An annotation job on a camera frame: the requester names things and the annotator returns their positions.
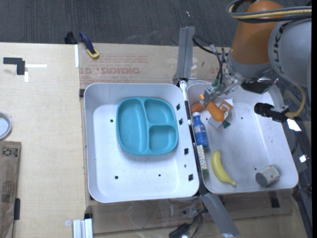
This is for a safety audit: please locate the thin black and white rod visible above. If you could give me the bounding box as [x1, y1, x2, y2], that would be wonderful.
[178, 80, 207, 196]

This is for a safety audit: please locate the blue divided plate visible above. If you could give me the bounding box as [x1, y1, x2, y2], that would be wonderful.
[115, 97, 179, 156]

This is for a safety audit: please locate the brown paper bag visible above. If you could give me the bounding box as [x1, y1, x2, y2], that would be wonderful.
[0, 140, 22, 238]

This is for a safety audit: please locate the grey ring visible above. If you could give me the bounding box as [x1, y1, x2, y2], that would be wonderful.
[0, 112, 13, 141]

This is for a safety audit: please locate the white can with orange dots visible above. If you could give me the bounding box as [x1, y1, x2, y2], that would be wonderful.
[255, 164, 281, 188]

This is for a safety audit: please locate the orange carrot with green top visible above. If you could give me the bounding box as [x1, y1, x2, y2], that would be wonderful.
[199, 94, 231, 129]

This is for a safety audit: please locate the blue plastic bottle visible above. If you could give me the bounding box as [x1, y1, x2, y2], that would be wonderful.
[192, 112, 210, 150]

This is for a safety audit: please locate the orange sausage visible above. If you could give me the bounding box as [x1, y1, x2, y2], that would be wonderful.
[190, 102, 207, 114]

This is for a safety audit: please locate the white and orange carton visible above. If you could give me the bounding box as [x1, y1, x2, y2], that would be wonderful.
[207, 98, 234, 129]

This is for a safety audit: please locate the black cylinder on white bracket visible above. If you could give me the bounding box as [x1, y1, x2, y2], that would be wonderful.
[254, 83, 290, 123]

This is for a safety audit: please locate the yellow banana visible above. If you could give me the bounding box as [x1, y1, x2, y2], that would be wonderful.
[211, 150, 237, 187]

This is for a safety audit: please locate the brown cardboard board red print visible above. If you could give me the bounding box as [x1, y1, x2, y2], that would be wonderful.
[78, 43, 299, 234]

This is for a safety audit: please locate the white plastic tray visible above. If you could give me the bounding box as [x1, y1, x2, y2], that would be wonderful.
[83, 82, 200, 204]
[186, 82, 299, 196]

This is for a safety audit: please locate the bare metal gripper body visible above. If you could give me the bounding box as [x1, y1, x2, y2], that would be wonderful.
[203, 67, 243, 102]

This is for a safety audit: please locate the small white and green carton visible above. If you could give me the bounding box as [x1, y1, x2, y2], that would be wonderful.
[196, 144, 210, 176]

